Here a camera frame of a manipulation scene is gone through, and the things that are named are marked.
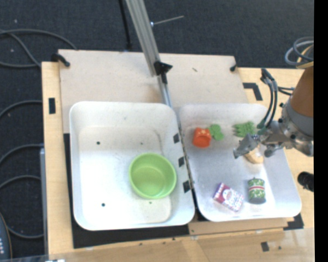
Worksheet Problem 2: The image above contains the beige toy bread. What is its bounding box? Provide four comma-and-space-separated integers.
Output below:
244, 148, 265, 164

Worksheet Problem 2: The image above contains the red and white carton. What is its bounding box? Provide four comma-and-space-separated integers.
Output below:
213, 182, 245, 213

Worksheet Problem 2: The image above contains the green bowl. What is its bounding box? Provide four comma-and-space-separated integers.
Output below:
128, 152, 178, 200

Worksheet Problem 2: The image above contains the thin black and white rod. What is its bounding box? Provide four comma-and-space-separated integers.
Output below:
178, 113, 196, 194

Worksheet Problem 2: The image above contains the green and white can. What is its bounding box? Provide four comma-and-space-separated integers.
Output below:
247, 177, 267, 204

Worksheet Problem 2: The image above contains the pale wood board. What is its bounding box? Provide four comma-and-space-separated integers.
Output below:
57, 49, 295, 236

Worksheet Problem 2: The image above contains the white plastic tray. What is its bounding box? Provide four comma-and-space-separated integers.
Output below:
177, 103, 303, 223
69, 100, 196, 231

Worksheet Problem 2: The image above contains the green toy vegetable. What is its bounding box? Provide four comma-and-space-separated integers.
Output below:
232, 121, 257, 136

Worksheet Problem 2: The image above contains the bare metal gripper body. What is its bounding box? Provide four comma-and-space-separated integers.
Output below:
258, 118, 314, 158

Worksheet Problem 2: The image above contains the orange carrot with green top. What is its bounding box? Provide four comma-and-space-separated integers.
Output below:
192, 124, 225, 149

